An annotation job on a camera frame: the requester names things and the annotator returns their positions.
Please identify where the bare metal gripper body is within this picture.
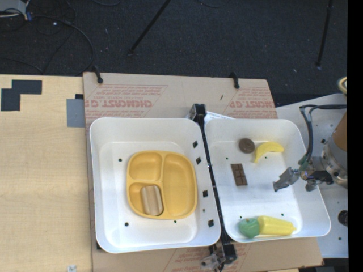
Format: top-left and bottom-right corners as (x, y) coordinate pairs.
(300, 156), (348, 189)

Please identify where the white plastic tray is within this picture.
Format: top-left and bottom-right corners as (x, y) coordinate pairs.
(89, 117), (222, 254)
(204, 118), (332, 244)

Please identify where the yellow banana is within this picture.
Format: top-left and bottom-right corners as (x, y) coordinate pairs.
(252, 141), (285, 164)

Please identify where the brown chocolate bar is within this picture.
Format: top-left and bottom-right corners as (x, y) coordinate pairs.
(230, 163), (248, 187)

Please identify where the yellow corn cob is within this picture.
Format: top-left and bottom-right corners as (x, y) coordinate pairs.
(256, 215), (297, 236)

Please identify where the round brown biscuit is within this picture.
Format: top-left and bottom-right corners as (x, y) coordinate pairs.
(238, 138), (256, 154)

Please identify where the green apple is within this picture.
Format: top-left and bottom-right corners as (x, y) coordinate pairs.
(237, 217), (261, 239)

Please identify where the thin black rod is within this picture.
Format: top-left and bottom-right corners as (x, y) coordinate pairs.
(196, 114), (231, 248)

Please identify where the yellow divided plate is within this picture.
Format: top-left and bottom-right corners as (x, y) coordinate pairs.
(125, 150), (199, 220)

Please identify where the beige hot dog bun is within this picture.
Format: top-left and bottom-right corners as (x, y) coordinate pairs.
(140, 184), (164, 217)

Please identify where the brown cardboard board, red print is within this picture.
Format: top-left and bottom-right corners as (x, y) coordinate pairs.
(82, 72), (324, 272)

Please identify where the black cylinder on white bracket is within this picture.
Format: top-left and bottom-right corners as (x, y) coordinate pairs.
(337, 210), (348, 228)

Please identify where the black block with thin wires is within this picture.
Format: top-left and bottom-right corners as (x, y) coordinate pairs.
(189, 103), (207, 122)
(220, 243), (237, 265)

